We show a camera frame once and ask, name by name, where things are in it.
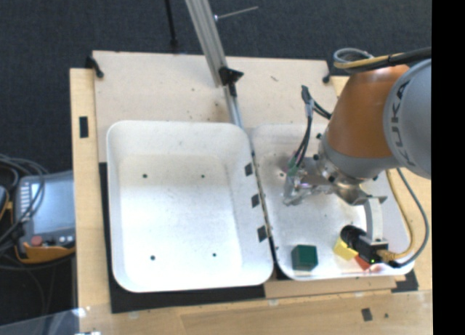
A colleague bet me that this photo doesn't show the thin black and white rod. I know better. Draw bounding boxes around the thin black and white rod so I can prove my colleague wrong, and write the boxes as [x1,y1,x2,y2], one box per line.
[249,146,280,253]

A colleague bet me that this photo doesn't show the white plastic tray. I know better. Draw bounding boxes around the white plastic tray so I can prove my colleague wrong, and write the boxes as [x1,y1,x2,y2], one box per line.
[250,123,416,282]
[105,119,275,294]

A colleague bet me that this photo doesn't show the yellow cube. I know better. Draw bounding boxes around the yellow cube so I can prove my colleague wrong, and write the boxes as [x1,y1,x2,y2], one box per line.
[333,236,359,262]

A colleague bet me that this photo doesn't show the green cube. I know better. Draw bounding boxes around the green cube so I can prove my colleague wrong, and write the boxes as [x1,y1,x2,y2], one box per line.
[291,244,319,273]

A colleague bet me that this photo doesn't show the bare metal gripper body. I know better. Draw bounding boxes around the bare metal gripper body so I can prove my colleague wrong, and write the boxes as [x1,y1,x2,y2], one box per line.
[295,156,365,205]

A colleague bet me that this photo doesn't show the black cylinder on white bracket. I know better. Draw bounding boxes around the black cylinder on white bracket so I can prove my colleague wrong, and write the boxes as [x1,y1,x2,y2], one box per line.
[339,195,389,265]

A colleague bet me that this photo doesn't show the pale flat board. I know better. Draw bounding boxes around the pale flat board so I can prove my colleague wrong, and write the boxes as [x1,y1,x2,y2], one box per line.
[92,50,408,299]

